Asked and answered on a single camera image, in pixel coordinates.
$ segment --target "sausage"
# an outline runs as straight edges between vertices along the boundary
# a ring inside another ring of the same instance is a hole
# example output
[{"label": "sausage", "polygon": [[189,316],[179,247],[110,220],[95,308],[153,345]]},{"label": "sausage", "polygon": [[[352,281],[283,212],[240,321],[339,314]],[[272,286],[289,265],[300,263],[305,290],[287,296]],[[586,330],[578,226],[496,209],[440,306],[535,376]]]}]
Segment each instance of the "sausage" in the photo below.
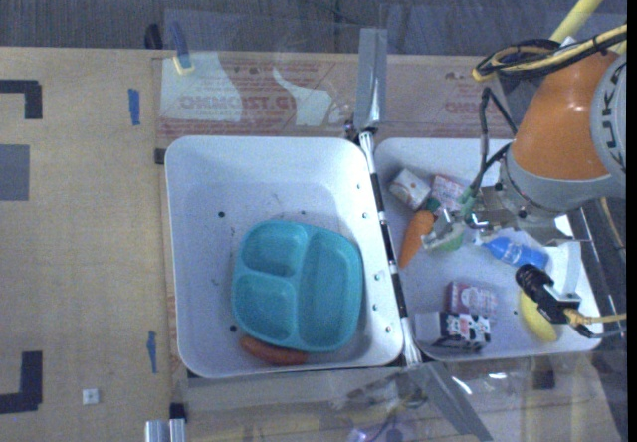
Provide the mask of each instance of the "sausage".
[{"label": "sausage", "polygon": [[305,364],[309,357],[306,351],[274,346],[250,335],[243,335],[239,345],[250,355],[276,366],[298,366]]}]

